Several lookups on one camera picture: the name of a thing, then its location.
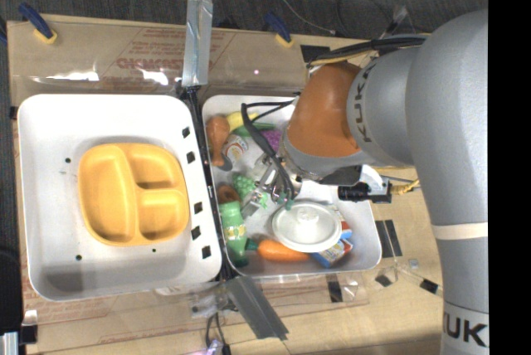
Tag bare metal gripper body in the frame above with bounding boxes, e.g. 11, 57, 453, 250
256, 155, 303, 204

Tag green grapes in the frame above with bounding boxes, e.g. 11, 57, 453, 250
231, 173, 259, 197

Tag brown doughnut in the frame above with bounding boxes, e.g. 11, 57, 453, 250
216, 184, 242, 206

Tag green bottle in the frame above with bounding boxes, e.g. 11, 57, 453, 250
218, 200, 251, 268

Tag purple grapes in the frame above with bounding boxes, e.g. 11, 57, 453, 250
261, 129, 288, 153

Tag small white and red can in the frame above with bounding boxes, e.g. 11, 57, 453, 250
222, 133, 251, 164

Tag orange carrot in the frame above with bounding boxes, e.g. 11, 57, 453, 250
245, 238, 310, 263

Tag white bowl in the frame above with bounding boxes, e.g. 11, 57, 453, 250
271, 202, 343, 255

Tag green toy vegetable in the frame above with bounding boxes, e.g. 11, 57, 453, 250
234, 121, 277, 139

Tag yellow banana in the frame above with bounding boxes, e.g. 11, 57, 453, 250
226, 111, 261, 131

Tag brown chicken drumstick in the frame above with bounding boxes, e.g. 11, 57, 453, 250
206, 115, 231, 168

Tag red and blue carton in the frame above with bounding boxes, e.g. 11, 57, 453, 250
331, 206, 353, 241

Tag blue and orange carton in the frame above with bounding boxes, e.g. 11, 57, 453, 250
310, 239, 355, 269

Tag white plastic tray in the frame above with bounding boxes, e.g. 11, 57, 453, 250
16, 93, 223, 302
202, 95, 383, 279

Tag yellow divided plate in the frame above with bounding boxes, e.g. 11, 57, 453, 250
77, 143, 191, 248

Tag brown cardboard board red print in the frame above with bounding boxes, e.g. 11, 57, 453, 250
6, 12, 445, 355

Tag black cylinder on white bracket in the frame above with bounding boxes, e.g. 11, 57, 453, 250
337, 164, 393, 205

